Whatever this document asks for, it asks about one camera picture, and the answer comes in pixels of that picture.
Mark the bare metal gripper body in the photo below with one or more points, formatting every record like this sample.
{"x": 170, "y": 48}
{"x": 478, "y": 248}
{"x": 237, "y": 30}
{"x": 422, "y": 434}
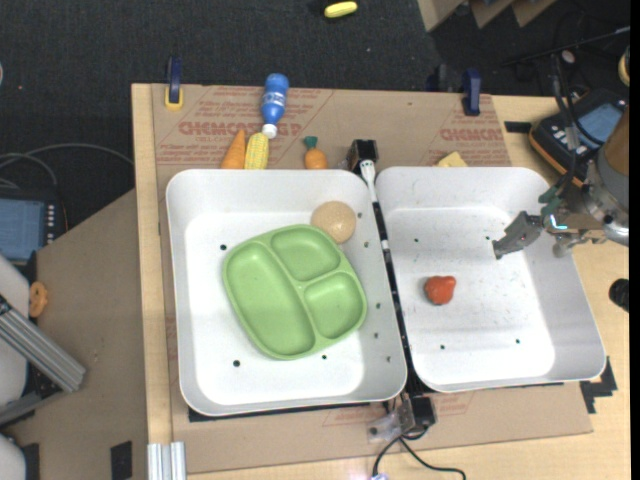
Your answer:
{"x": 595, "y": 223}

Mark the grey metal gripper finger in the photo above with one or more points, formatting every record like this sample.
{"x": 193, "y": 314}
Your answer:
{"x": 517, "y": 233}
{"x": 562, "y": 247}

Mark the red tomato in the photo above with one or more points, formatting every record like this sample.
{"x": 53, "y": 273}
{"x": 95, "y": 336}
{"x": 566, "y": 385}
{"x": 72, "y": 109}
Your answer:
{"x": 440, "y": 289}

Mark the white plastic tray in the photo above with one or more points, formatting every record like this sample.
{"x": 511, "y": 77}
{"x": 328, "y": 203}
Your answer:
{"x": 280, "y": 383}
{"x": 495, "y": 328}

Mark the yellow cheese wedge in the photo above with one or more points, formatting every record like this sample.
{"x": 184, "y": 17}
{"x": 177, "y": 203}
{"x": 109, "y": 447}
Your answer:
{"x": 451, "y": 160}

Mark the thin black and white rod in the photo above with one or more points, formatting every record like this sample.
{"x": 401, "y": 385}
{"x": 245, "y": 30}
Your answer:
{"x": 385, "y": 238}

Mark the brown cardboard board red print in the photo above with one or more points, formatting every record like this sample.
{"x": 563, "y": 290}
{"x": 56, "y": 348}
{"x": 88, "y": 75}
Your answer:
{"x": 415, "y": 118}

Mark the beige bread roll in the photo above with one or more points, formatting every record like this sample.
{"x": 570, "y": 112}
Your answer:
{"x": 334, "y": 220}

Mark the short orange carrot green top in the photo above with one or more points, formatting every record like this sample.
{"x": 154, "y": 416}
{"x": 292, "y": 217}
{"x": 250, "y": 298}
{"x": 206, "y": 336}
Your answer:
{"x": 315, "y": 158}

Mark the green divided plate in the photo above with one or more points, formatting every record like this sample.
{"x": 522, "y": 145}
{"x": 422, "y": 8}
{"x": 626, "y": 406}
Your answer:
{"x": 292, "y": 293}

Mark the yellow corn cob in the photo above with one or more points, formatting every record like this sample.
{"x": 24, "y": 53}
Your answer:
{"x": 256, "y": 152}

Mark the blue bottle white cap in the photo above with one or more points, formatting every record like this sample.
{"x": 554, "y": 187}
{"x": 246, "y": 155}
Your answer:
{"x": 274, "y": 102}

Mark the yellow banana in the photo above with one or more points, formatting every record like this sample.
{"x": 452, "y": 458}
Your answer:
{"x": 340, "y": 9}

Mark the long orange carrot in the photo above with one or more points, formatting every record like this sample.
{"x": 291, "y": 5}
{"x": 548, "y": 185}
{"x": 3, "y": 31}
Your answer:
{"x": 235, "y": 154}

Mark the orange pretzel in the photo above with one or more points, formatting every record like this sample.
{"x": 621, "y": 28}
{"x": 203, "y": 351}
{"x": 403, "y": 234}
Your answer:
{"x": 38, "y": 299}

